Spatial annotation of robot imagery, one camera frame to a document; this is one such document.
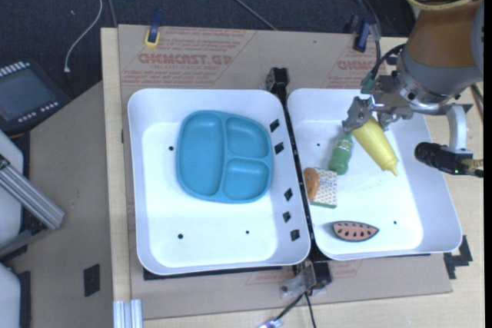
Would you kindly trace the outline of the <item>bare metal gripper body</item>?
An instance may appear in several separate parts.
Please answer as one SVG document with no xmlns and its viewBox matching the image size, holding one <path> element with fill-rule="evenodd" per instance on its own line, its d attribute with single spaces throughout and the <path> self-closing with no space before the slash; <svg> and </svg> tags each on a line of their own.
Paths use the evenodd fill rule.
<svg viewBox="0 0 492 328">
<path fill-rule="evenodd" d="M 442 73 L 391 73 L 371 78 L 371 109 L 388 117 L 442 114 L 442 107 L 462 92 L 462 81 Z"/>
</svg>

